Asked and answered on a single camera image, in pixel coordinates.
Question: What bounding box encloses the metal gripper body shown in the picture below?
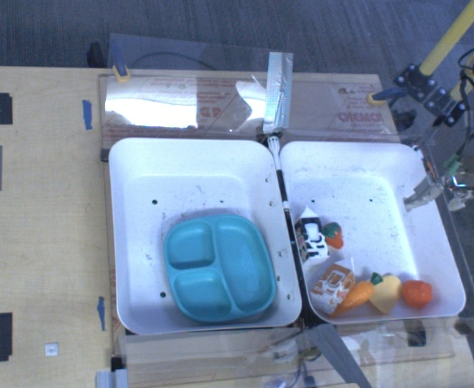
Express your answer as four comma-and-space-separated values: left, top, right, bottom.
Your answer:
442, 148, 474, 196

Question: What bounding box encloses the white plastic tray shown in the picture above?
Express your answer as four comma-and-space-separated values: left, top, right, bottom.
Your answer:
108, 137, 303, 336
279, 140, 468, 326

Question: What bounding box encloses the red strawberry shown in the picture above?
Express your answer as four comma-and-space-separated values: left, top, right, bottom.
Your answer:
321, 221, 345, 251

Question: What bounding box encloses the orange fruit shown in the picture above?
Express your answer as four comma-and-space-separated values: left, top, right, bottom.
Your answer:
400, 279, 434, 310

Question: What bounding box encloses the yellow fruit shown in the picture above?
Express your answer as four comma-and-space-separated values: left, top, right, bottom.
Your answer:
368, 273, 403, 315

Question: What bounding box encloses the black and white carton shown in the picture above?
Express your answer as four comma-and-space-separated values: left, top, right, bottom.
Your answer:
294, 205, 330, 264

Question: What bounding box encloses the orange carrot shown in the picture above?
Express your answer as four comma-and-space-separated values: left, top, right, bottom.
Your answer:
328, 272, 384, 319

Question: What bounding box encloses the orange and white carton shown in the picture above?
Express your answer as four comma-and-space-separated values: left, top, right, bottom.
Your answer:
309, 256, 358, 317

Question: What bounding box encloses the brown cardboard board red print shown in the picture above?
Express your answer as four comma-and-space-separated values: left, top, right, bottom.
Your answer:
98, 69, 464, 366

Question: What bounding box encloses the blue divided plate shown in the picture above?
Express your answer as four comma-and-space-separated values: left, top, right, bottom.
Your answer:
163, 214, 278, 325

